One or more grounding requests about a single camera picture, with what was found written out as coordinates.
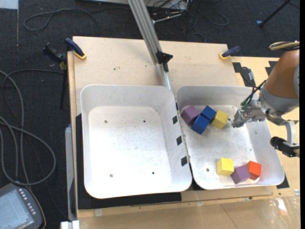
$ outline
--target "purple cube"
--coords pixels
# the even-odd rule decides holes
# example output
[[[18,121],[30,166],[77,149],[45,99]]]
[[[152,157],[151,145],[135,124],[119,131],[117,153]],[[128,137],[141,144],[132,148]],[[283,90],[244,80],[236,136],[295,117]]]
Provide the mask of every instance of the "purple cube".
[[[202,115],[198,115],[191,129],[201,135],[209,123],[210,121],[207,118],[203,117]]]
[[[214,118],[214,116],[216,115],[216,111],[207,105],[202,110],[201,115],[204,116],[205,118],[207,118],[209,121],[211,121]]]
[[[183,110],[181,118],[187,123],[190,124],[197,116],[200,115],[199,111],[193,106],[189,106]]]
[[[231,177],[235,184],[246,181],[250,178],[250,173],[247,166],[239,166],[234,169],[234,172],[231,174]]]

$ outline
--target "dark floor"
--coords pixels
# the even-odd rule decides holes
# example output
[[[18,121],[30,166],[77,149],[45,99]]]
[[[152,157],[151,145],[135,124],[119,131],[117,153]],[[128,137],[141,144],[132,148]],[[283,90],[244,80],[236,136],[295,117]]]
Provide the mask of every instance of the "dark floor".
[[[256,21],[263,21],[284,1],[194,0],[185,15],[156,24],[157,35],[160,40],[226,43],[229,48],[239,45],[241,50],[236,56],[279,57],[280,53],[268,50],[268,46],[274,42],[299,41],[300,0],[292,0],[284,6],[263,28]],[[58,11],[44,27],[52,15],[49,12],[71,8],[77,10]],[[149,12],[155,20],[165,15],[164,10],[157,8],[149,9]],[[25,20],[39,13],[48,14],[27,21],[28,28],[25,28]],[[23,128],[45,141],[57,159],[56,169],[47,182],[58,209],[44,182],[31,186],[50,229],[59,228],[60,222],[67,220],[65,128],[70,120],[67,104],[63,110],[59,108],[62,71],[56,62],[43,55],[42,49],[50,42],[65,53],[64,40],[74,35],[142,38],[128,5],[75,0],[19,0],[19,10],[0,9],[0,70],[12,73],[11,78],[20,88],[24,104]],[[10,125],[20,127],[22,108],[17,91],[9,80],[1,84],[1,90],[0,116]],[[8,174],[14,179],[14,139],[3,125],[1,130],[4,141],[4,155],[1,156]],[[15,135],[20,148],[20,133],[16,131]],[[37,140],[26,135],[23,139],[24,163],[29,181],[33,183],[43,179],[41,166],[45,176],[51,171],[52,157]],[[24,183],[26,179],[21,167],[20,162],[18,180]],[[0,187],[8,183],[4,173],[0,172]]]

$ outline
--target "yellow clamp pad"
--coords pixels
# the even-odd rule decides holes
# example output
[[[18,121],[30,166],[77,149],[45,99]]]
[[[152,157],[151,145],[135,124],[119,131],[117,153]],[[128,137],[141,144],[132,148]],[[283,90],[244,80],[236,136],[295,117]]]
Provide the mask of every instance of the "yellow clamp pad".
[[[219,58],[222,59],[222,60],[227,59],[229,57],[230,57],[230,55],[228,55],[226,57],[223,57],[223,52],[221,54],[219,54]]]
[[[87,54],[86,54],[86,53],[84,53],[83,56],[80,56],[78,53],[74,52],[74,55],[75,55],[76,57],[78,57],[79,59],[81,59],[81,60],[84,60],[84,59],[87,57]]]
[[[59,64],[59,67],[60,67],[61,70],[66,70],[66,69],[67,69],[67,64],[66,64],[64,61],[62,61],[62,62]]]

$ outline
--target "clamp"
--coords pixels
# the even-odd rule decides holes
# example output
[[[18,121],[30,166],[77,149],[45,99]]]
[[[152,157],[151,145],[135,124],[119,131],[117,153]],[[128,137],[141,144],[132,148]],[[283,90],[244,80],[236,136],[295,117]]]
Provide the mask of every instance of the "clamp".
[[[87,57],[87,54],[85,54],[81,48],[70,38],[67,38],[65,40],[65,43],[67,44],[67,50],[74,51],[74,55],[78,58],[84,60]],[[67,58],[65,55],[57,51],[51,44],[48,42],[45,47],[43,48],[43,54],[51,59],[52,61],[55,61],[59,63],[60,69],[63,70],[63,81],[62,81],[62,89],[61,89],[61,105],[60,109],[63,108],[63,102],[64,102],[64,96],[65,96],[65,90],[66,90],[66,82],[67,82]]]
[[[240,51],[240,46],[236,46],[236,47],[233,47],[233,48],[229,49],[226,52],[223,52],[223,53],[219,54],[219,57],[222,60],[225,60],[225,59],[229,58],[233,53],[237,53],[239,51]]]

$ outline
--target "cube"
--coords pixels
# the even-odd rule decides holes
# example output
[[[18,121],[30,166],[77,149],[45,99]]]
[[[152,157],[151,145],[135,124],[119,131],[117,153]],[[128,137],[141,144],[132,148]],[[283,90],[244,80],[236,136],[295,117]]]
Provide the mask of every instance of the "cube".
[[[250,173],[247,166],[239,166],[235,168],[235,171],[231,174],[231,177],[235,184],[246,181],[250,178]]]
[[[223,127],[227,123],[228,118],[228,114],[221,110],[218,110],[214,119],[211,121],[211,124],[219,129],[223,129]]]
[[[214,118],[214,116],[216,115],[216,111],[207,105],[202,110],[201,115],[204,116],[205,118],[207,118],[209,121],[211,121]]]
[[[202,115],[198,115],[191,129],[201,135],[209,123],[210,121],[207,118],[203,117]]]
[[[261,172],[262,172],[262,165],[259,163],[256,163],[254,161],[249,161],[247,164],[247,169],[250,173],[250,179],[251,180],[256,180],[260,177]]]
[[[200,115],[199,111],[191,105],[183,110],[181,118],[189,125],[198,115]]]
[[[231,158],[220,158],[216,164],[219,175],[229,176],[234,172],[234,161]]]

